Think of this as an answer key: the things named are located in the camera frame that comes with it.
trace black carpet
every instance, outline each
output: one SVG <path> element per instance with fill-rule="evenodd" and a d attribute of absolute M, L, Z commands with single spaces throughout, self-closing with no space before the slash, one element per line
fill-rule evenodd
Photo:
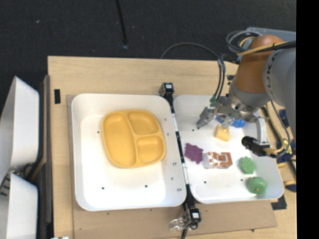
<path fill-rule="evenodd" d="M 297 0 L 0 0 L 0 111 L 14 75 L 34 88 L 47 56 L 160 58 L 194 42 L 229 53 L 225 37 L 249 26 L 296 31 Z M 165 58 L 216 59 L 192 46 Z"/>

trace purple object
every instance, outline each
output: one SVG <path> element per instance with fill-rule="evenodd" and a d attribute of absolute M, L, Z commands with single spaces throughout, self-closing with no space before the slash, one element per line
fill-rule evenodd
<path fill-rule="evenodd" d="M 203 160 L 203 149 L 198 148 L 196 145 L 186 144 L 184 156 L 189 158 L 191 161 L 195 161 L 199 164 Z"/>

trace small package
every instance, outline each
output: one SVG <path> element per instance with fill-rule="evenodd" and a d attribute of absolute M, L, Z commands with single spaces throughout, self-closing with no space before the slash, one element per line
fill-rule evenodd
<path fill-rule="evenodd" d="M 204 168 L 227 169 L 233 164 L 230 152 L 207 152 L 203 153 Z"/>

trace white tray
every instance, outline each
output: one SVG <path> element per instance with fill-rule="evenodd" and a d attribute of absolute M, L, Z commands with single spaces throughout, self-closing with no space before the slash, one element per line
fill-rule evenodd
<path fill-rule="evenodd" d="M 196 145 L 203 152 L 230 152 L 233 165 L 228 169 L 204 169 L 202 162 L 196 164 L 185 157 L 191 192 L 194 198 L 205 204 L 218 202 L 236 202 L 258 199 L 277 199 L 284 192 L 283 182 L 275 159 L 258 157 L 247 150 L 242 144 L 244 136 L 257 138 L 254 123 L 247 123 L 243 128 L 231 126 L 229 142 L 213 136 L 218 121 L 213 119 L 199 130 L 196 122 L 204 107 L 209 107 L 211 96 L 178 96 L 174 100 L 176 120 L 183 148 L 186 143 Z M 239 169 L 242 157 L 251 157 L 256 164 L 254 174 L 244 174 Z M 252 176 L 260 176 L 267 182 L 264 195 L 252 194 L 247 189 L 247 181 Z"/>
<path fill-rule="evenodd" d="M 11 173 L 9 187 L 8 196 L 0 195 L 0 238 L 36 239 L 36 186 Z"/>
<path fill-rule="evenodd" d="M 159 121 L 166 154 L 158 163 L 118 168 L 105 153 L 101 123 L 111 112 L 141 109 Z M 80 94 L 71 103 L 75 197 L 88 211 L 181 205 L 186 188 L 168 102 L 159 96 Z"/>

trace yellow plate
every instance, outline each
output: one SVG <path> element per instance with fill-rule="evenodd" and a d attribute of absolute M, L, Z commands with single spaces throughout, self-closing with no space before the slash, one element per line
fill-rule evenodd
<path fill-rule="evenodd" d="M 123 110 L 107 114 L 102 122 L 104 147 L 118 167 L 154 164 L 165 156 L 165 141 L 158 120 L 144 110 Z"/>

